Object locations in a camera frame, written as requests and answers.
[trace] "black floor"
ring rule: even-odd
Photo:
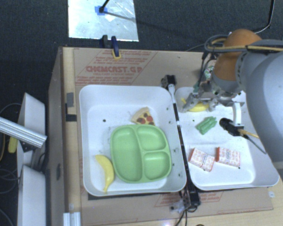
[[[134,0],[139,42],[121,48],[184,51],[215,34],[257,29],[268,20],[271,0]],[[58,46],[98,47],[98,41],[68,38],[67,0],[0,0],[0,110],[23,94],[46,103]],[[283,0],[275,0],[264,39],[282,39]],[[2,116],[16,121],[17,105]],[[0,166],[16,168],[15,155]],[[0,180],[0,189],[9,185]],[[17,188],[0,195],[0,208],[17,224]],[[0,213],[0,225],[8,225]]]

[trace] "blue and black clamp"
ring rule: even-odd
[[[108,36],[104,35],[101,39],[100,39],[100,48],[109,48],[108,45]],[[117,42],[117,38],[116,36],[112,36],[111,37],[111,48],[112,50],[112,56],[115,60],[119,60],[121,58],[121,53],[119,51],[119,47],[118,47],[118,42]]]

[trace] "white tray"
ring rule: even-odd
[[[83,147],[83,181],[86,190],[95,196],[121,194],[166,193],[180,191],[186,184],[186,173],[177,131],[173,103],[169,92],[161,87],[88,85],[81,89],[80,114]],[[159,181],[130,184],[117,176],[104,188],[104,171],[95,155],[111,159],[110,135],[122,125],[133,124],[131,117],[142,107],[148,107],[156,126],[168,140],[172,169]]]
[[[181,98],[187,98],[193,88],[183,87],[176,91],[175,97],[178,107],[183,106]],[[234,99],[237,102],[245,102],[245,94]],[[218,123],[205,135],[195,128],[204,118],[214,116]],[[182,126],[183,142],[187,157],[193,148],[197,148],[209,155],[216,155],[217,147],[233,149],[241,153],[240,168],[214,163],[210,172],[189,163],[192,182],[202,190],[221,190],[244,187],[273,186],[279,180],[279,175],[274,168],[269,156],[263,154],[250,141],[242,137],[233,137],[219,126],[221,118],[233,120],[233,110],[231,107],[219,105],[213,112],[187,112],[179,113],[180,124]],[[241,121],[247,131],[255,132],[250,120],[246,104],[241,107]],[[264,149],[259,139],[252,139]]]

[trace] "metal sheet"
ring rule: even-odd
[[[138,41],[133,0],[110,0],[107,12],[99,14],[96,7],[105,0],[68,0],[70,38],[108,39],[116,36],[122,41]]]

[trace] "blue sticker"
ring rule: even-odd
[[[96,12],[97,15],[103,16],[103,15],[105,15],[105,13],[108,12],[108,9],[107,9],[107,7],[105,7],[105,8],[104,8],[104,12],[103,12],[103,13],[100,13],[100,7],[101,7],[101,6],[96,6],[96,7],[94,7],[94,10],[95,10],[95,12]]]

